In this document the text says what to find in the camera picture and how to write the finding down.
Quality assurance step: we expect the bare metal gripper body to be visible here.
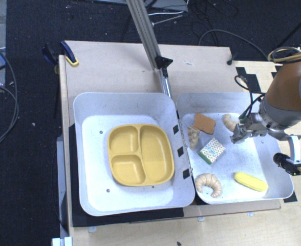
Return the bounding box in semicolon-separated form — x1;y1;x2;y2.
239;112;269;138

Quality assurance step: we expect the small beige croissant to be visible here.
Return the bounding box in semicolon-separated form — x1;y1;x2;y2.
222;113;240;133

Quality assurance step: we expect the white plastic tray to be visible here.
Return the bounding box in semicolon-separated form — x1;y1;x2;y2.
73;92;196;217
176;92;295;206

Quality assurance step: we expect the white carton with coloured print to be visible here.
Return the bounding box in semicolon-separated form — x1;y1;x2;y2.
198;137;227;166

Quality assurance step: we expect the brown toast slice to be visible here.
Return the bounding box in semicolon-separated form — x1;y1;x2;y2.
193;112;217;135

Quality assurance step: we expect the yellow corn cob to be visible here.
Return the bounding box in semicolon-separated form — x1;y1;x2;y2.
233;171;269;192

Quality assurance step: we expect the small beige pastry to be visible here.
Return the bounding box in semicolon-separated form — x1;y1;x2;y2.
186;125;201;150

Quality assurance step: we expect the large beige croissant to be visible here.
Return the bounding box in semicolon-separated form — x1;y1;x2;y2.
194;173;223;198

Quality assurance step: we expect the yellow divided plate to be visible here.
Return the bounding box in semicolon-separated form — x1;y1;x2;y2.
106;123;176;188

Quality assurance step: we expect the brown cardboard board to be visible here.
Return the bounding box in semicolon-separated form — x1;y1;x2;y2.
64;40;282;219

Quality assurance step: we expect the black cylinder on white bracket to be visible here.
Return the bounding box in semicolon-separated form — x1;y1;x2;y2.
272;134;301;178

